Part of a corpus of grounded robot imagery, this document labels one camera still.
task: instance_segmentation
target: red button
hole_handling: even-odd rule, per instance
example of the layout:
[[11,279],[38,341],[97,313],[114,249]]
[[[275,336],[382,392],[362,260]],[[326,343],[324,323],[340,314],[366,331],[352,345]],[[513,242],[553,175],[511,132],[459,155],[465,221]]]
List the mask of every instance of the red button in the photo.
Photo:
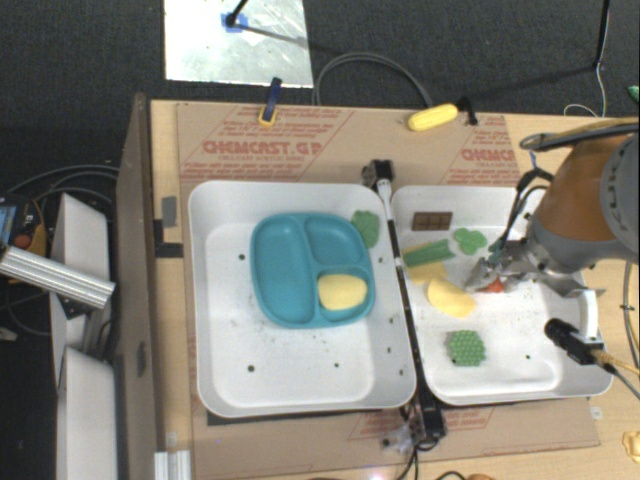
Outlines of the red button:
[[31,245],[31,237],[29,235],[18,235],[13,239],[13,245],[20,249],[28,249]]

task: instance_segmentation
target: black carpet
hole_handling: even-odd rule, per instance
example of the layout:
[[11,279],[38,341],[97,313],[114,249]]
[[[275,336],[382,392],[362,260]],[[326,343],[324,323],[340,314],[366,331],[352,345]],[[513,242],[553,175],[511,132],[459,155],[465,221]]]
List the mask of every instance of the black carpet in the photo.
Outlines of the black carpet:
[[[314,75],[334,56],[369,51],[404,65],[436,103],[468,96],[478,111],[601,112],[591,68],[602,0],[303,0]],[[640,0],[612,0],[602,78],[607,115],[638,113]],[[164,79],[163,0],[0,0],[0,190],[78,163],[117,166],[132,96],[259,102],[264,88]],[[384,67],[348,65],[323,103],[419,107]],[[308,90],[284,90],[307,104]],[[46,327],[42,310],[16,309]],[[15,329],[6,312],[0,326]],[[0,478],[51,478],[55,432],[47,340],[0,341]]]

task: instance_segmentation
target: silver square plate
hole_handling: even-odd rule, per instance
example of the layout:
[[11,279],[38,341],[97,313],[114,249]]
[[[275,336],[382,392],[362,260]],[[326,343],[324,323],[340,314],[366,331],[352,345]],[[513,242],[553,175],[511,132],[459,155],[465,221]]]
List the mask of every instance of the silver square plate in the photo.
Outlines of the silver square plate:
[[313,87],[302,0],[249,0],[229,29],[224,17],[240,0],[164,0],[168,80]]

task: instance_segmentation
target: white cable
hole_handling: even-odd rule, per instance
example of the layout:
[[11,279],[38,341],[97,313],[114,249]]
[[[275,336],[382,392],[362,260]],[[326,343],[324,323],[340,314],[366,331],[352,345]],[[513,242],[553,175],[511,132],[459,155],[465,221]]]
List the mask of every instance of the white cable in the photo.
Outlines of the white cable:
[[586,105],[582,105],[580,103],[570,103],[564,110],[562,111],[563,115],[567,115],[567,110],[570,108],[581,108],[589,112],[593,117],[605,117],[607,114],[607,93],[604,89],[604,83],[602,82],[602,75],[600,74],[600,67],[602,66],[602,57],[604,57],[604,49],[607,45],[607,36],[609,35],[609,12],[607,12],[607,18],[604,24],[604,37],[602,38],[602,52],[600,53],[600,58],[597,60],[596,64],[596,79],[598,80],[598,85],[600,86],[600,94],[602,95],[602,114],[598,116],[595,111],[591,110]]

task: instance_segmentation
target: cardboard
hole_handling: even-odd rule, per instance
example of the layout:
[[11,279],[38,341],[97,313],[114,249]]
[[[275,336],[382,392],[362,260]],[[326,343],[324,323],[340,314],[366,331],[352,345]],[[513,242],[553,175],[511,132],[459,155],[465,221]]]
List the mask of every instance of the cardboard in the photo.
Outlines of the cardboard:
[[[513,186],[520,176],[502,116],[479,116],[480,125],[470,127],[461,115],[437,130],[416,133],[404,125],[411,113],[403,110],[280,107],[279,121],[271,129],[257,125],[258,110],[258,105],[228,103],[162,102],[152,106],[152,149],[161,152],[155,153],[161,162],[154,178],[158,181],[155,215],[158,218],[159,202],[167,197],[176,198],[182,209],[177,220],[164,229],[165,240],[170,236],[179,241],[180,230],[188,229],[184,211],[188,195],[208,179],[358,183],[362,167],[374,158],[394,161],[396,189],[407,184]],[[185,308],[178,308],[179,296],[171,290],[171,310],[186,309],[191,394],[190,403],[183,396],[182,404],[183,409],[190,406],[191,426],[181,426],[175,418],[176,407],[165,407],[164,414],[165,421],[168,418],[182,429],[177,432],[178,441],[192,445],[194,478],[257,478],[404,464],[405,456],[383,450],[381,445],[403,422],[395,409],[251,421],[208,416],[195,383],[190,247],[188,232],[182,235]],[[167,261],[158,260],[165,266]],[[175,274],[183,268],[169,270]],[[181,351],[178,344],[172,346]],[[163,353],[170,351],[159,351],[160,356]],[[445,418],[449,434],[421,460],[599,443],[584,399],[451,409]]]

